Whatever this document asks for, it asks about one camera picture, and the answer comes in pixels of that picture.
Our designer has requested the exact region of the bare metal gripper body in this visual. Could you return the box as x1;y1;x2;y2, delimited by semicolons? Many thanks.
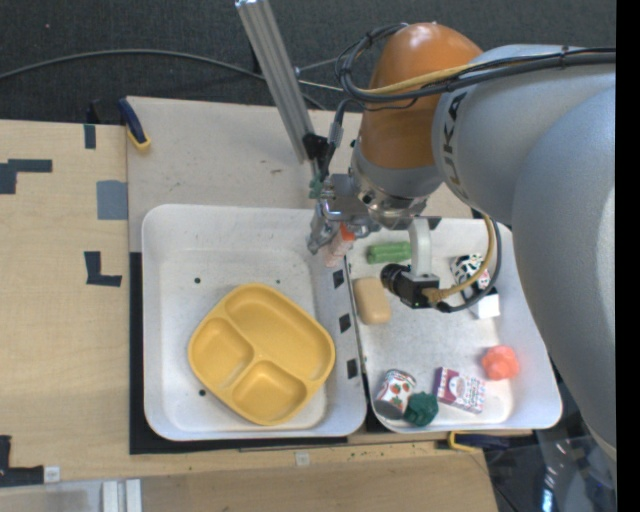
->
317;172;431;232

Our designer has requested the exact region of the white bottle with orange cap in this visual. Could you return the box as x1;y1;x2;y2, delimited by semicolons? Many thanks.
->
322;224;357;269

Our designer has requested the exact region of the green ridged bar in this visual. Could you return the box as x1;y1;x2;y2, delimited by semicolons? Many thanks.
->
365;240;414;266

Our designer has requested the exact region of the tan bread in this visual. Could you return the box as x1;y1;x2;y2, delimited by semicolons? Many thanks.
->
352;276;393;326

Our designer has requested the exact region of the white plastic tray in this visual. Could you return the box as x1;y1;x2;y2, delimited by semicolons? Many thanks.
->
344;216;564;435
141;203;368;443

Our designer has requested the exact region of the yellow divided plate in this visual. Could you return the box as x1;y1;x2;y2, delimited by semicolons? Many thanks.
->
186;282;337;428

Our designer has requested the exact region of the black and white cow-print carton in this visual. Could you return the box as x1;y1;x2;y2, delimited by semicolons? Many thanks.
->
449;252;490;292

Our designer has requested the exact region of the thin black and white rod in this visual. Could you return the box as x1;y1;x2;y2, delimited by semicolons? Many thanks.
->
344;254;372;401

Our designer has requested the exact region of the white cube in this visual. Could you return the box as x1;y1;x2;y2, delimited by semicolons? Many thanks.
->
468;292;502;321

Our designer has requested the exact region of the strawberry print can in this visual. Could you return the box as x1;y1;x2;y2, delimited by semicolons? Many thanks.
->
374;368;418;421

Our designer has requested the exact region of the purple and white carton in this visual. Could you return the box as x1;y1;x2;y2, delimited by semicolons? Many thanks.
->
431;366;488;415

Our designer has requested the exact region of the green broccoli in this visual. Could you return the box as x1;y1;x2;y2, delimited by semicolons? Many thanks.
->
402;391;441;429

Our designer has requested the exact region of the orange flower-shaped toy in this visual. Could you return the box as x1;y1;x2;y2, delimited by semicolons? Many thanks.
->
481;344;522;382

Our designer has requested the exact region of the black cylinder on white bracket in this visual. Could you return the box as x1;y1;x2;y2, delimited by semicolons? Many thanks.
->
379;216;442;311

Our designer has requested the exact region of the black block with thin wires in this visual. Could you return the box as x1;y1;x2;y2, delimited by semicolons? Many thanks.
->
301;131;335;176

